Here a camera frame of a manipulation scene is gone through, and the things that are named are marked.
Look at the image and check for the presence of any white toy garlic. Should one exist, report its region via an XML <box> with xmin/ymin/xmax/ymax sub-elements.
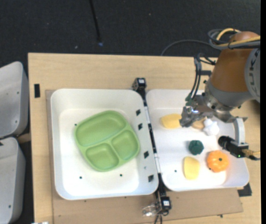
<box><xmin>203</xmin><ymin>118</ymin><xmax>220</xmax><ymax>136</ymax></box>

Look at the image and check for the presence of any green divided plate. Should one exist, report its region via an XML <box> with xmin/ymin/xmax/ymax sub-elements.
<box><xmin>74</xmin><ymin>110</ymin><xmax>141</xmax><ymax>173</ymax></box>

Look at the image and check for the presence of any black block with thin wires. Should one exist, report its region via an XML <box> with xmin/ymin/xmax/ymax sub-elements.
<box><xmin>158</xmin><ymin>196</ymin><xmax>172</xmax><ymax>211</ymax></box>
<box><xmin>132</xmin><ymin>77</ymin><xmax>147</xmax><ymax>91</ymax></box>

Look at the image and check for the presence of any orange toy pumpkin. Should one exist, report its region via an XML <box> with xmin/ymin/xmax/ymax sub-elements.
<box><xmin>206</xmin><ymin>150</ymin><xmax>230</xmax><ymax>173</ymax></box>

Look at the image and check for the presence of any thin black and white rod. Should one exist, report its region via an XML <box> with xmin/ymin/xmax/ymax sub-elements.
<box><xmin>139</xmin><ymin>87</ymin><xmax>164</xmax><ymax>196</ymax></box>

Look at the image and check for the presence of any tan toy biscuit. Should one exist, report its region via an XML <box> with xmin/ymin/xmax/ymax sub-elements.
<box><xmin>191</xmin><ymin>119</ymin><xmax>205</xmax><ymax>130</ymax></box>

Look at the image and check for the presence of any white plastic tray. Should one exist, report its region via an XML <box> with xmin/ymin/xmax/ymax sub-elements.
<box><xmin>145</xmin><ymin>89</ymin><xmax>250</xmax><ymax>192</ymax></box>
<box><xmin>50</xmin><ymin>88</ymin><xmax>159</xmax><ymax>201</ymax></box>

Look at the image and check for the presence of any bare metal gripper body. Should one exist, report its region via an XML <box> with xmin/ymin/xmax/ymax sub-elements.
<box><xmin>192</xmin><ymin>93</ymin><xmax>240</xmax><ymax>123</ymax></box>

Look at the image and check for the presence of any dark green toy broccoli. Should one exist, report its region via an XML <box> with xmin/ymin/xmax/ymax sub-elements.
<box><xmin>188</xmin><ymin>140</ymin><xmax>205</xmax><ymax>155</ymax></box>

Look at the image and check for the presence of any black cylinder on white bracket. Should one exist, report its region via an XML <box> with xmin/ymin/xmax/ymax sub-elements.
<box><xmin>218</xmin><ymin>117</ymin><xmax>250</xmax><ymax>159</ymax></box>

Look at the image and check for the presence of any yellow toy food piece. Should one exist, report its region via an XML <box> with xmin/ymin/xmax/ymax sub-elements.
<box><xmin>160</xmin><ymin>113</ymin><xmax>183</xmax><ymax>129</ymax></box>
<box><xmin>183</xmin><ymin>156</ymin><xmax>201</xmax><ymax>181</ymax></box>

